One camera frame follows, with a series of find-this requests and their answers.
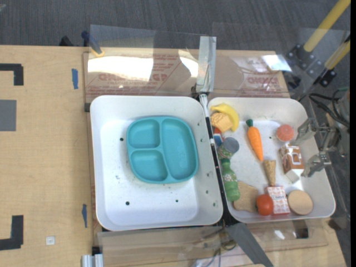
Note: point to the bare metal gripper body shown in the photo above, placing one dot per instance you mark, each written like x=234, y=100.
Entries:
x=329, y=139

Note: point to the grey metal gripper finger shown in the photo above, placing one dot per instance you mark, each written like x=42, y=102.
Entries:
x=314, y=164
x=306, y=129

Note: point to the brown and white carton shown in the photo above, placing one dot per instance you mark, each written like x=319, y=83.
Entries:
x=291, y=158

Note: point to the tan ice cream cone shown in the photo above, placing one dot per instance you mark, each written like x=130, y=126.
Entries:
x=269, y=170

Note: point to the pink and white carton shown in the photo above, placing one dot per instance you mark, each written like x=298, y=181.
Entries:
x=278, y=200

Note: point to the orange carrot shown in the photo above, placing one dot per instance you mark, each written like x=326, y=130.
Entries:
x=255, y=140

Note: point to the white plastic tray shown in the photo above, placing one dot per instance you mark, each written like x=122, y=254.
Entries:
x=111, y=204
x=250, y=171

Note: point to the red tomato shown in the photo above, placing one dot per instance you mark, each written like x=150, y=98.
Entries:
x=264, y=205

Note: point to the yellow banana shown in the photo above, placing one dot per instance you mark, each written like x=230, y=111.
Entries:
x=232, y=113

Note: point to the brown bread slice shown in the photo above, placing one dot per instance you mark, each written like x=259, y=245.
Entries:
x=246, y=197

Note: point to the green can, grey lid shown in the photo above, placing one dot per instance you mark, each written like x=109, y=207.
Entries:
x=231, y=145

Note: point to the tan muffin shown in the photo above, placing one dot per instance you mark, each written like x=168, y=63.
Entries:
x=221, y=121

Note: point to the green bottle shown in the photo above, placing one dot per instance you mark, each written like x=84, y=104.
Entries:
x=230, y=181

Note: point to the red and blue carton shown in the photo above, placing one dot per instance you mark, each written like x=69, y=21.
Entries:
x=218, y=138

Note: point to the thin black and white rod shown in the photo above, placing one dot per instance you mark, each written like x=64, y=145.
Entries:
x=209, y=126

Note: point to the teal divided plate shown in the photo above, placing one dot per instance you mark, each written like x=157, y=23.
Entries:
x=178, y=149

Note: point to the brown cardboard board, red print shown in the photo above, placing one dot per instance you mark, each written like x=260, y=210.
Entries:
x=172, y=82

